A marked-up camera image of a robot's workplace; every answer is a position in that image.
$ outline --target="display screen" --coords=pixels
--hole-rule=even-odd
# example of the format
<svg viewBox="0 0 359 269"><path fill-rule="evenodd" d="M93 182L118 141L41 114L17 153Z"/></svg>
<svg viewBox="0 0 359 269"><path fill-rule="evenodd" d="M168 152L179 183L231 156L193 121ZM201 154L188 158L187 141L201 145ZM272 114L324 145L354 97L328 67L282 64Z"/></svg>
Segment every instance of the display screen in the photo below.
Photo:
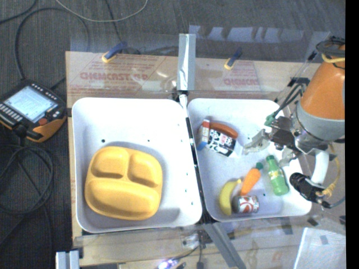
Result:
<svg viewBox="0 0 359 269"><path fill-rule="evenodd" d="M36 123L40 118L45 116L45 112L48 109L58 105L30 86L24 87L21 91L8 98L4 103L33 123Z"/></svg>

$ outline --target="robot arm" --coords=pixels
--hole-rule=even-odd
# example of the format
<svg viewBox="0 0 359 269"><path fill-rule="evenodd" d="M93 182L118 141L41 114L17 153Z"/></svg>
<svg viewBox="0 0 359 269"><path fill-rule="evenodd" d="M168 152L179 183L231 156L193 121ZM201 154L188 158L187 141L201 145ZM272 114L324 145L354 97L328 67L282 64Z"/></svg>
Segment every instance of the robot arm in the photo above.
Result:
<svg viewBox="0 0 359 269"><path fill-rule="evenodd" d="M345 40L331 37L319 43L317 50L324 61L312 80L305 85L297 83L279 109L267 117L265 125L271 132L260 131L244 146L243 153L260 151L272 142L277 150L282 150L280 166L288 165L302 154L314 156L312 177L294 173L289 181L305 199L330 207L323 201L321 192L325 189L322 184L329 160L335 157L326 150L345 135ZM299 95L291 116L277 118L279 111Z"/></svg>

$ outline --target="white tray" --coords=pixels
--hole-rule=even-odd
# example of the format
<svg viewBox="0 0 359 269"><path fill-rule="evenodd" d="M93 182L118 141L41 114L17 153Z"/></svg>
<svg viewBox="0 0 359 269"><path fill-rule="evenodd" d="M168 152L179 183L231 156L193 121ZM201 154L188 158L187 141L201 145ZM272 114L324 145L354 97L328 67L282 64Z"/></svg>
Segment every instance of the white tray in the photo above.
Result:
<svg viewBox="0 0 359 269"><path fill-rule="evenodd" d="M83 98L72 108L76 216L90 233L192 225L202 214L194 161L182 107L171 100ZM104 146L141 150L163 170L162 199L154 216L127 221L99 215L84 199L92 156Z"/></svg>
<svg viewBox="0 0 359 269"><path fill-rule="evenodd" d="M192 131L197 135L197 129L203 119L223 122L233 127L238 133L237 142L244 146L264 126L265 118L278 109L278 104L270 100L237 100L237 99L194 99L188 105ZM257 162L266 165L265 158L274 155L277 160L282 152L275 149L273 143L262 152L239 155L237 158L225 157L204 148L197 151L199 171L203 187L204 200L209 214L218 221L238 221L244 219L260 219L270 217L300 216L311 209L311 202L305 200L289 184L292 173L302 172L298 160L292 160L289 166L283 167L289 192L283 196L276 196L271 188L266 167L262 170L260 180L253 187L249 195L256 195L259 199L259 211L253 214L223 214L218 206L218 196L222 186L230 179L244 177L255 167Z"/></svg>

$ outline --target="white cable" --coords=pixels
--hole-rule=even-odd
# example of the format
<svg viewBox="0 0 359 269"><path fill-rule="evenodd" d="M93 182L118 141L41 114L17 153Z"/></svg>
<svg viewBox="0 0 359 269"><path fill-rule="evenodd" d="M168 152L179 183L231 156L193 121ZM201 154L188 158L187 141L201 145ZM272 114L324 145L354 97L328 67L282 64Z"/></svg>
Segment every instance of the white cable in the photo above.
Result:
<svg viewBox="0 0 359 269"><path fill-rule="evenodd" d="M76 16L78 16L78 17L84 19L84 20L88 20L88 21L91 21L91 22L119 22L119 21L128 19L128 18L130 18L130 17L132 17L132 16L134 16L134 15L140 13L140 12L146 7L148 0L145 1L145 4L144 4L137 12L135 12L135 13L133 13L133 14L130 14L130 15L124 17L124 18L120 18L120 19L116 19L116 20L93 20L93 19L89 19L89 18L86 18L86 17L84 17L84 16L81 16L80 14L76 13L75 11L73 11L73 10L67 8L67 7L66 7L64 4L62 4L59 0L56 0L56 2L59 3L59 4L60 4L63 8L65 8L67 11L71 12L72 14L74 14L74 15L76 15Z"/></svg>

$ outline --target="green bottle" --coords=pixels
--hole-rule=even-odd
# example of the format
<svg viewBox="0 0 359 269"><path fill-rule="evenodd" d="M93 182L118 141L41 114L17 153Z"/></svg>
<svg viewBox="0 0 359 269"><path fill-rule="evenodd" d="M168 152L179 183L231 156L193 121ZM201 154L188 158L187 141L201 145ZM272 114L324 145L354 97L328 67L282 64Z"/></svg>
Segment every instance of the green bottle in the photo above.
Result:
<svg viewBox="0 0 359 269"><path fill-rule="evenodd" d="M268 174L270 177L270 182L273 186L274 194L286 194L289 191L289 188L286 184L286 178L284 176L283 170L279 167L273 155L267 156L266 160L269 165Z"/></svg>

